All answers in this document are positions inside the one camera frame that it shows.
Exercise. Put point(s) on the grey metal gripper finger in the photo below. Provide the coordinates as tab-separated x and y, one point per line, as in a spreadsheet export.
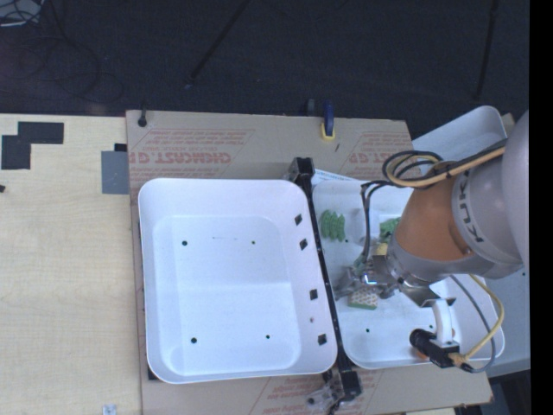
342	292
348	276

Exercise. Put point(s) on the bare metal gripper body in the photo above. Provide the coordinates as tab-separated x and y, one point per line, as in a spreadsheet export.
375	276

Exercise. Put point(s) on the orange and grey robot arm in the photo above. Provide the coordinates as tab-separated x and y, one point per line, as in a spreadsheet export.
479	206

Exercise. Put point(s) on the green and beige toy biscuit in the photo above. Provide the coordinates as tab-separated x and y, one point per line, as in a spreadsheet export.
364	301

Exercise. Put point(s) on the yellow toy piece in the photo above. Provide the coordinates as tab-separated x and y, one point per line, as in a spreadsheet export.
381	249

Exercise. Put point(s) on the thin black rod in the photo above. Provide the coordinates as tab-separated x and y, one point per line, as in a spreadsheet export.
322	257

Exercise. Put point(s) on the green toy broccoli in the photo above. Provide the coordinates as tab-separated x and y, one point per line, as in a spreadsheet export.
388	226

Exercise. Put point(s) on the green ridged toy vegetable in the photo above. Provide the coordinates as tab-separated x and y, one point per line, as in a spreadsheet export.
332	225

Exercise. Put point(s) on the white plastic tray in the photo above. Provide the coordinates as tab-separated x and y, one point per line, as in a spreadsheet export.
224	283
389	340

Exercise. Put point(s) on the brown cardboard board red print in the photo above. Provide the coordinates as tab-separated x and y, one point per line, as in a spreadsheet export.
259	149

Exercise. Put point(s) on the black cylinder on white bracket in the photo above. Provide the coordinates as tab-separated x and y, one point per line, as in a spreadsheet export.
441	318

